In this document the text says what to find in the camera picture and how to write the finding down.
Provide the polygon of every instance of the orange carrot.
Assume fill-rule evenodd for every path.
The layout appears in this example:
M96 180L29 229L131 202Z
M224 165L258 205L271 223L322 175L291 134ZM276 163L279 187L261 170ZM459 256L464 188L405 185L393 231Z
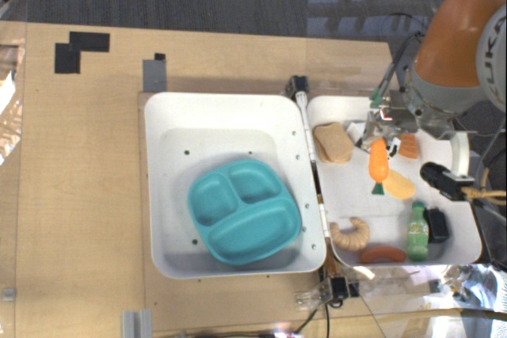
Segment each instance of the orange carrot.
M381 184L387 179L389 162L387 160L386 142L383 139L378 139L372 144L368 168L370 176L377 184Z

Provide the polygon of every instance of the wooden table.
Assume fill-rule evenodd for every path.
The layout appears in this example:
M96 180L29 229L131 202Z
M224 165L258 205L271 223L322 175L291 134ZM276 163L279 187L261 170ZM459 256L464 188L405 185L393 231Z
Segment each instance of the wooden table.
M70 31L107 32L110 51L83 52L80 74L55 74L55 43L68 43ZM171 90L279 93L293 74L326 86L376 83L390 62L387 45L45 24L29 24L27 41L16 337L118 337L122 311L142 308L152 309L157 336L304 321L294 293L313 287L314 274L178 281L145 273L143 60L166 54ZM308 69L308 55L322 57ZM151 302L155 294L170 306ZM305 336L325 336L323 317ZM382 336L359 298L331 317L339 336Z

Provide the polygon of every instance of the green bottle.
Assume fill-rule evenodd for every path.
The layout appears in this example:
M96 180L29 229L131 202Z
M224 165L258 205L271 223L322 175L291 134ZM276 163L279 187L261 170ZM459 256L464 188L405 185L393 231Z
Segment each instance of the green bottle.
M423 202L412 203L407 254L414 262L421 262L428 257L429 228L423 215L424 210Z

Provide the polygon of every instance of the croissant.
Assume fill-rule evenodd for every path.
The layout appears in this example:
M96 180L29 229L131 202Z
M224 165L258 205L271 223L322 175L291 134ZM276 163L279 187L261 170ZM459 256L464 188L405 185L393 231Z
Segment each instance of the croissant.
M352 217L350 222L356 227L350 234L342 234L336 222L330 224L331 237L334 244L344 251L360 251L366 248L370 239L370 227L363 220Z

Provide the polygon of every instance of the bottle cap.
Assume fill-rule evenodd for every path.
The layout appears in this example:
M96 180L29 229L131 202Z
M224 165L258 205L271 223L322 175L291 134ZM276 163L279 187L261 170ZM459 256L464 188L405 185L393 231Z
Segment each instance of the bottle cap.
M425 206L425 204L423 202L417 201L417 202L413 202L412 203L412 208L413 209L414 208L421 208L421 209L424 210L426 208L426 206Z

